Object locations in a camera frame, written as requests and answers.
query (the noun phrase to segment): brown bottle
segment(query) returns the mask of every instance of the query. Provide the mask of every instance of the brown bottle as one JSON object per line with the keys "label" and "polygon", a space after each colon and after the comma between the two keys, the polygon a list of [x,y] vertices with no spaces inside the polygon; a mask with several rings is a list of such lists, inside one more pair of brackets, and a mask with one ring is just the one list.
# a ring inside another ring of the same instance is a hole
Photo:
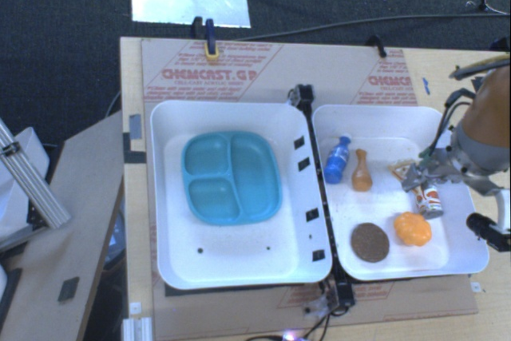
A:
{"label": "brown bottle", "polygon": [[351,182],[353,183],[353,189],[355,191],[365,192],[373,186],[373,180],[371,179],[369,170],[367,169],[367,152],[363,149],[357,149],[355,153],[357,154],[358,164],[351,176]]}

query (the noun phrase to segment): blue bottle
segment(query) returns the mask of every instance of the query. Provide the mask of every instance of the blue bottle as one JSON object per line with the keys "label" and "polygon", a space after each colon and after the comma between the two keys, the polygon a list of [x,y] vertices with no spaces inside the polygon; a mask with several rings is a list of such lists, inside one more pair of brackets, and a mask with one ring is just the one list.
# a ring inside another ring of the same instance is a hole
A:
{"label": "blue bottle", "polygon": [[323,170],[325,181],[328,184],[338,184],[343,178],[343,170],[350,157],[348,144],[351,142],[349,135],[342,135],[339,143],[328,154],[327,166]]}

